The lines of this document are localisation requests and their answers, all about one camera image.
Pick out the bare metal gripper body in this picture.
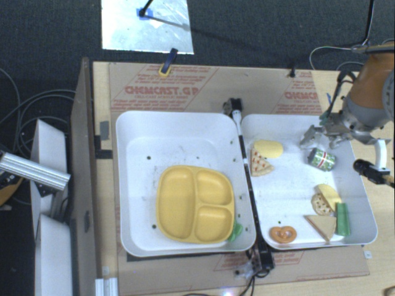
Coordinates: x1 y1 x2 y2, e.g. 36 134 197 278
320 113 385 146

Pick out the green and red small can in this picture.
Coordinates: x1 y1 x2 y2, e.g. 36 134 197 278
307 147 336 173

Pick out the yellow oval toy chip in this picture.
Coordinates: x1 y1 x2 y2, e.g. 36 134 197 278
253 139 285 160

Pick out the yellow round toy cheese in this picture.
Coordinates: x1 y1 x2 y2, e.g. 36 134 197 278
314 183 343 213

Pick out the toy pizza slice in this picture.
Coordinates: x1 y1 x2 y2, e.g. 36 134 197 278
249 147 275 178

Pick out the white plastic tray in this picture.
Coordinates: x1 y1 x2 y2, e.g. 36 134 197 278
115 110 257 258
240 113 379 252

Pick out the brown chocolate chip biscuit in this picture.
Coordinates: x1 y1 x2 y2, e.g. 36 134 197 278
310 192 335 216

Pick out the thin black and white rod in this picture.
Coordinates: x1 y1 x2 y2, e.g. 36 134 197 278
231 109 268 253

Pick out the green rectangular block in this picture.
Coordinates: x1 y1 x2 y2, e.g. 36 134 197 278
335 202 352 237

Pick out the tan triangular toy sandwich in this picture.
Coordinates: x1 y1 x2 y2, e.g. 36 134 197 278
303 214 338 243

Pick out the orange toy pretzel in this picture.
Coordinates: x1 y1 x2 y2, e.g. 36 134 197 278
268 225 298 245

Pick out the green toy lettuce leaf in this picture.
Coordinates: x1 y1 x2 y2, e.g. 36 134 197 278
227 220 244 243

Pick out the brown cardboard board red print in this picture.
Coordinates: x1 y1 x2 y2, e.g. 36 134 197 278
107 61 371 296

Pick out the yellow divided plate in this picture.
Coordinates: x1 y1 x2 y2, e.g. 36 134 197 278
155 165 236 245

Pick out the black cylinder on white bracket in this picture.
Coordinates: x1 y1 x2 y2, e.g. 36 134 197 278
352 137 392 185

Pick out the black block with thin wires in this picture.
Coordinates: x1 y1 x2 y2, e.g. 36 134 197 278
246 242 276 278
222 97 245 115

